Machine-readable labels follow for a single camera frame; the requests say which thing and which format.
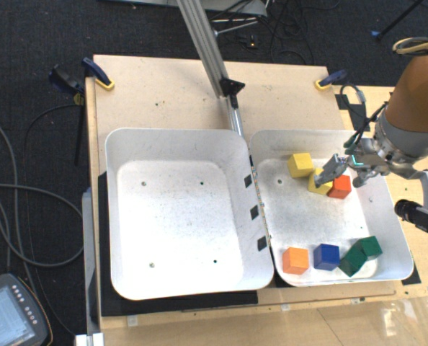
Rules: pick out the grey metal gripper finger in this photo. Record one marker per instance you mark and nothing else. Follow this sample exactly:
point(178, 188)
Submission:
point(364, 178)
point(331, 171)

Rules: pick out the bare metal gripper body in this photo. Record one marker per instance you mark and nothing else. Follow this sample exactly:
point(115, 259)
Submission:
point(370, 157)

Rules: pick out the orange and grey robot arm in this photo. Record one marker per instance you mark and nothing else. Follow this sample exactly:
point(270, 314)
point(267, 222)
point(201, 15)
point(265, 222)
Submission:
point(412, 96)

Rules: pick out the red-orange cube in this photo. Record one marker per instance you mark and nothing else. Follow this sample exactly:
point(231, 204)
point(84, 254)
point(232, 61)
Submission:
point(340, 187)

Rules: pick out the yellow cube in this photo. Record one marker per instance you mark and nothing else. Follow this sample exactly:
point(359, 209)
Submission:
point(300, 164)
point(318, 189)

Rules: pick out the white plastic tray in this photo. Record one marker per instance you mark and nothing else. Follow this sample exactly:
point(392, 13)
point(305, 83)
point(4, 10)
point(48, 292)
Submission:
point(307, 222)
point(178, 215)

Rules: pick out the green cube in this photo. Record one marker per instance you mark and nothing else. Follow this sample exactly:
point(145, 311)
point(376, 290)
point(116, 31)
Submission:
point(351, 261)
point(370, 246)

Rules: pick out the thin rod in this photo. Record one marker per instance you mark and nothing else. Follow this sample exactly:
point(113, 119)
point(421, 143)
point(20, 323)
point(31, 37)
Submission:
point(261, 202)

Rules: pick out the blue cube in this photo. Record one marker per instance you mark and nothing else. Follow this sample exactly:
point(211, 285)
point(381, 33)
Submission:
point(326, 257)

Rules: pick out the orange cube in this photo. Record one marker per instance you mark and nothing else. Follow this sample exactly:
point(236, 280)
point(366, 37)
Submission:
point(295, 261)

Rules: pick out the pale wood board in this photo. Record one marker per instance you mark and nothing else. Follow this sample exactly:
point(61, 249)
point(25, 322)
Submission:
point(170, 96)

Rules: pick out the black cylinder on white bracket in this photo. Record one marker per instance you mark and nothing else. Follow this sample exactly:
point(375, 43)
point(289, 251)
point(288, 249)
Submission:
point(415, 213)

